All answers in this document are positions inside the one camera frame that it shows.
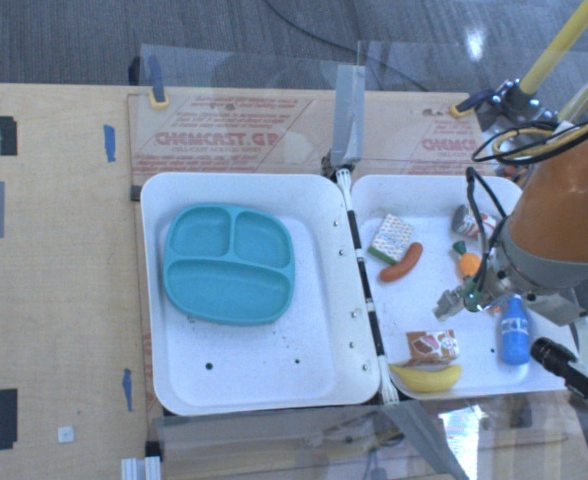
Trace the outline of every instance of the blue water bottle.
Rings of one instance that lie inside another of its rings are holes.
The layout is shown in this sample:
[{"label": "blue water bottle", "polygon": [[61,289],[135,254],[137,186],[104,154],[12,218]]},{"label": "blue water bottle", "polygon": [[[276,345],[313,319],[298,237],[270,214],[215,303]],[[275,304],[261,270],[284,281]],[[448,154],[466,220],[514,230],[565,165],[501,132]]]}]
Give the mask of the blue water bottle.
[{"label": "blue water bottle", "polygon": [[507,302],[507,309],[501,321],[501,338],[501,358],[505,363],[518,366],[530,360],[527,316],[523,311],[523,300],[518,295],[513,295]]}]

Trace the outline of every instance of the sponge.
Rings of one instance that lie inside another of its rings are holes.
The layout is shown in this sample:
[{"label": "sponge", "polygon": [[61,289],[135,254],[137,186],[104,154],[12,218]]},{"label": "sponge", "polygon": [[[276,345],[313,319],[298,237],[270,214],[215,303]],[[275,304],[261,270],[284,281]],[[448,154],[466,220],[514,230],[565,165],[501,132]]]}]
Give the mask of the sponge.
[{"label": "sponge", "polygon": [[405,256],[413,232],[410,224],[388,213],[367,250],[384,262],[395,265]]}]

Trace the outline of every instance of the hot dog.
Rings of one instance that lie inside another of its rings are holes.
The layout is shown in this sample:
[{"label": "hot dog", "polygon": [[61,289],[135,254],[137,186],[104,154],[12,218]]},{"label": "hot dog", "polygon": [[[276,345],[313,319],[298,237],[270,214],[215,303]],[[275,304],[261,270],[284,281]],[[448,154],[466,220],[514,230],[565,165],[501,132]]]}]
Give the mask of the hot dog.
[{"label": "hot dog", "polygon": [[414,268],[414,265],[416,265],[416,262],[421,257],[422,253],[423,245],[419,242],[412,242],[407,248],[407,252],[401,261],[381,270],[381,273],[379,274],[381,281],[389,283],[390,281],[396,281],[403,277]]}]

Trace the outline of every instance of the blue plate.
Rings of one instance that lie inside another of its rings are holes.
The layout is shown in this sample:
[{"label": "blue plate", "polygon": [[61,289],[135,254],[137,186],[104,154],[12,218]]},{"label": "blue plate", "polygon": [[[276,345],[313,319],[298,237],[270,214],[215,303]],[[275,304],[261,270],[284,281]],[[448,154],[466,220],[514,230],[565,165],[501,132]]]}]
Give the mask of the blue plate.
[{"label": "blue plate", "polygon": [[273,322],[292,300],[292,238],[265,212],[188,206],[167,235],[163,285],[172,303],[193,318],[231,325]]}]

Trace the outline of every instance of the banana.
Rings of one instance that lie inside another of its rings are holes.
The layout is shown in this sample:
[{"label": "banana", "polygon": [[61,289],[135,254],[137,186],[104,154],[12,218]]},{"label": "banana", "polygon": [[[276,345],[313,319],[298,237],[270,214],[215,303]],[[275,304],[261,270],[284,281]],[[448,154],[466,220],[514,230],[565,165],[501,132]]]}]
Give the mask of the banana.
[{"label": "banana", "polygon": [[408,388],[419,393],[447,391],[456,384],[463,371],[458,363],[447,365],[445,368],[435,371],[419,370],[397,364],[390,364],[390,368]]}]

